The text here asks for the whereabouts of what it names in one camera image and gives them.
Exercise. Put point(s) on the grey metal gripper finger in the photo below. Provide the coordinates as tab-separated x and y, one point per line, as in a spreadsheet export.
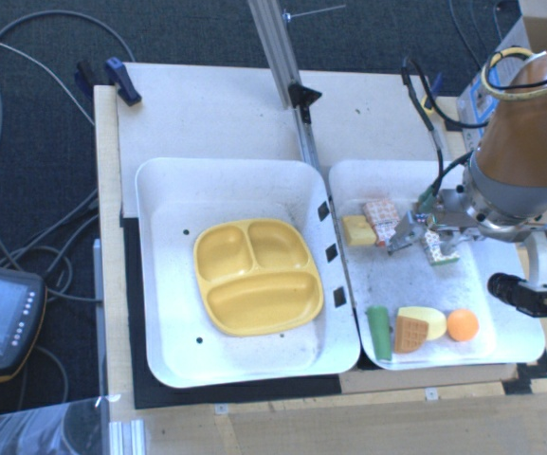
450	242
406	232

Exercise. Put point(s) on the orange ball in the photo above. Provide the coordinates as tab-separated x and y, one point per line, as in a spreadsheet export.
462	325

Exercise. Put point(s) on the pale wood board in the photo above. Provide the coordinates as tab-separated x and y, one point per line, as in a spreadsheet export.
206	112

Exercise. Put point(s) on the yellow divided plate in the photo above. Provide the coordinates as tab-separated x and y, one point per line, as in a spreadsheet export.
259	278

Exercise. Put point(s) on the brown waffle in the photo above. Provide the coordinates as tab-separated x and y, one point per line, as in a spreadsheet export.
410	335

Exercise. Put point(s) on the white plastic tray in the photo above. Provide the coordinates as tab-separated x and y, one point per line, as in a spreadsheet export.
424	287
173	278

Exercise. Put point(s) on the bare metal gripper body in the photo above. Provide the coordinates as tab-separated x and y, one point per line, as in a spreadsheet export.
458	209

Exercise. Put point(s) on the green cylinder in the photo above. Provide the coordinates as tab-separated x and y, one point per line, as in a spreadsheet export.
380	334

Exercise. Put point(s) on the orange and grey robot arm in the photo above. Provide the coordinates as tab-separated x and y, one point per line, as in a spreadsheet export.
519	131

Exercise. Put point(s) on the yellow cheese block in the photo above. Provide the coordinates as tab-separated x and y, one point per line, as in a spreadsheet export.
358	231

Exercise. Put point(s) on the black cylinder on white bracket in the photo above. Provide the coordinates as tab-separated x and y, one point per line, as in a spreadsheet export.
522	294

